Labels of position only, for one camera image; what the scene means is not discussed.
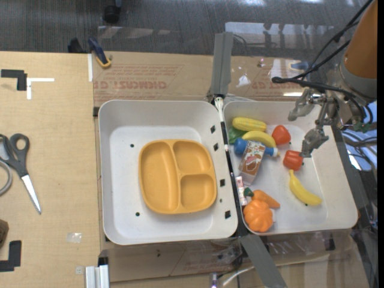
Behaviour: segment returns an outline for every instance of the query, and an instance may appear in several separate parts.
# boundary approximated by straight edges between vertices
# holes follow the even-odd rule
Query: tape roll
[[[8,166],[7,163],[3,162],[0,160],[0,166],[3,167],[5,169],[5,171],[7,172],[8,174],[8,180],[7,182],[5,183],[5,185],[0,189],[0,196],[3,195],[5,192],[8,191],[8,189],[10,188],[11,184],[12,184],[12,172],[11,172],[11,169],[10,167]]]

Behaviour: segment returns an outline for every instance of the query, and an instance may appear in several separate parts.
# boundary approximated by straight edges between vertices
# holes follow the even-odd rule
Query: chocolate milk carton
[[[239,175],[242,176],[245,185],[249,186],[254,181],[264,152],[265,146],[261,143],[254,141],[247,142],[247,147],[245,148],[239,165]]]

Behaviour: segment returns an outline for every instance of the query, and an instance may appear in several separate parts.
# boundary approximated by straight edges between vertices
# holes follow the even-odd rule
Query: scissors
[[[17,142],[21,140],[24,141],[25,146],[23,148],[17,147]],[[24,182],[25,188],[28,191],[29,197],[32,200],[37,212],[41,214],[40,204],[38,202],[34,186],[32,185],[31,178],[26,169],[26,153],[29,149],[29,139],[27,136],[21,133],[16,133],[10,138],[0,134],[0,143],[4,144],[5,153],[7,158],[0,155],[0,161],[6,163],[10,167],[14,168],[19,174],[21,180]]]

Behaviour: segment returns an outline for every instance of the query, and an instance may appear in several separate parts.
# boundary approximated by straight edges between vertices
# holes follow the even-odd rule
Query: scissors handle
[[[0,157],[0,160],[7,163],[9,166],[13,167],[20,177],[23,177],[28,174],[26,169],[26,153],[29,149],[29,139],[24,134],[16,133],[10,138],[0,134],[0,139],[2,139],[5,147],[5,151],[8,154],[8,159]],[[23,148],[17,147],[17,142],[19,140],[24,141],[25,146]]]

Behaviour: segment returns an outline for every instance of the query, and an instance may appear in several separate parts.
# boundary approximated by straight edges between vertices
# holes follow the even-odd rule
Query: orange pumpkin
[[[262,200],[250,201],[243,210],[244,220],[249,228],[255,232],[266,232],[272,225],[272,211]]]

